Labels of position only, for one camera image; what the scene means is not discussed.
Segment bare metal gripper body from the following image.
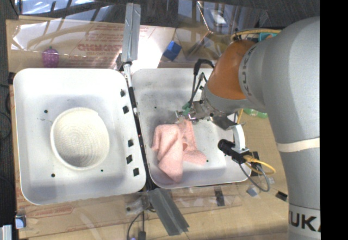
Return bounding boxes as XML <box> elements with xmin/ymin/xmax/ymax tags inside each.
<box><xmin>188</xmin><ymin>100</ymin><xmax>219</xmax><ymax>122</ymax></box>

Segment pink cloth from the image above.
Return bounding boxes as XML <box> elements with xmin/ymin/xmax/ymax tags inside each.
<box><xmin>151</xmin><ymin>119</ymin><xmax>208</xmax><ymax>183</ymax></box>

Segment white plastic tray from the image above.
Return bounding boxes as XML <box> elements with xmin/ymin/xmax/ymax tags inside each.
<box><xmin>13</xmin><ymin>67</ymin><xmax>147</xmax><ymax>206</ymax></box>
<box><xmin>130</xmin><ymin>67</ymin><xmax>253</xmax><ymax>190</ymax></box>

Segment blue cube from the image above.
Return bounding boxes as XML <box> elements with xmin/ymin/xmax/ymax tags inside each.
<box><xmin>163</xmin><ymin>40</ymin><xmax>183</xmax><ymax>61</ymax></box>

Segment brown cardboard board red print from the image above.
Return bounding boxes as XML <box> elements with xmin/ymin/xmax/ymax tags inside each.
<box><xmin>5</xmin><ymin>15</ymin><xmax>289</xmax><ymax>240</ymax></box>

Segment white woven bowl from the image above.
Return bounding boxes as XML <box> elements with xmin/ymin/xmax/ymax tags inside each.
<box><xmin>49</xmin><ymin>107</ymin><xmax>110</xmax><ymax>171</ymax></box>

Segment purple toy grapes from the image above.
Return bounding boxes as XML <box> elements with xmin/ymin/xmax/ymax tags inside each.
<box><xmin>41</xmin><ymin>46</ymin><xmax>60</xmax><ymax>69</ymax></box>

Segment black cylinder on white bracket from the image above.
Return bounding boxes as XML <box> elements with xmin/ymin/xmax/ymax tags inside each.
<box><xmin>217</xmin><ymin>122</ymin><xmax>259</xmax><ymax>165</ymax></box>

